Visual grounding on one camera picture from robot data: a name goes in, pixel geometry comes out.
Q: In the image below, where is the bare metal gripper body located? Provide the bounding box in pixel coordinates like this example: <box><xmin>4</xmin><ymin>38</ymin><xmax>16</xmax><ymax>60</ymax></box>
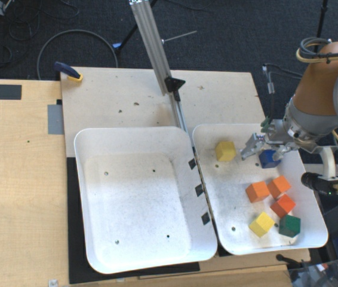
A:
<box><xmin>264</xmin><ymin>118</ymin><xmax>318</xmax><ymax>154</ymax></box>

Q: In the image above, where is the blue cube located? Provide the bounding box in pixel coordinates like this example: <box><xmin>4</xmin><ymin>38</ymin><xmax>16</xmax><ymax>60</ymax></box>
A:
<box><xmin>258</xmin><ymin>149</ymin><xmax>282</xmax><ymax>169</ymax></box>

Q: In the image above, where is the yellow cube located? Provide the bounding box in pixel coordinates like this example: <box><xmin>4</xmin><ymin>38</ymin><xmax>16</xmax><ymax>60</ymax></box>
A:
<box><xmin>248</xmin><ymin>211</ymin><xmax>276</xmax><ymax>239</ymax></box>
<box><xmin>215</xmin><ymin>141</ymin><xmax>237</xmax><ymax>163</ymax></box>

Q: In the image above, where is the red orange cube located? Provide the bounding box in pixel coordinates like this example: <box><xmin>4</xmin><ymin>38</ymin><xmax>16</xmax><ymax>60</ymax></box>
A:
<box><xmin>269</xmin><ymin>193</ymin><xmax>297</xmax><ymax>219</ymax></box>

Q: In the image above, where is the white plastic tray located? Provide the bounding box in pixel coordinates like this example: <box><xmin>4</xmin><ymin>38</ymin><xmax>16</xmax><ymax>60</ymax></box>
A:
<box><xmin>192</xmin><ymin>123</ymin><xmax>329</xmax><ymax>256</ymax></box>
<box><xmin>73</xmin><ymin>126</ymin><xmax>219</xmax><ymax>275</ymax></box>

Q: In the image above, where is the thin black and white rod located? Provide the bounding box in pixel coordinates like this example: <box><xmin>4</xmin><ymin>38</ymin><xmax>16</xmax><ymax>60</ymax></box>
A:
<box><xmin>191</xmin><ymin>144</ymin><xmax>219</xmax><ymax>245</ymax></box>

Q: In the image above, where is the green cube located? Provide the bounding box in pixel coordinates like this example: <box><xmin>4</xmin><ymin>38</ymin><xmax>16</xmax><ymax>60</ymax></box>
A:
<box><xmin>278</xmin><ymin>214</ymin><xmax>302</xmax><ymax>239</ymax></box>

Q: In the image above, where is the pale wood board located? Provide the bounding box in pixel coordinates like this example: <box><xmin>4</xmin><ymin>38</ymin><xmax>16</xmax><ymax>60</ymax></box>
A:
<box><xmin>60</xmin><ymin>66</ymin><xmax>267</xmax><ymax>158</ymax></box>

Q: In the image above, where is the black cylinder on white bracket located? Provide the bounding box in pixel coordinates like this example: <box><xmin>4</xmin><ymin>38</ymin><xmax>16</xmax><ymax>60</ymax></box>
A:
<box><xmin>301</xmin><ymin>146</ymin><xmax>338</xmax><ymax>197</ymax></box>

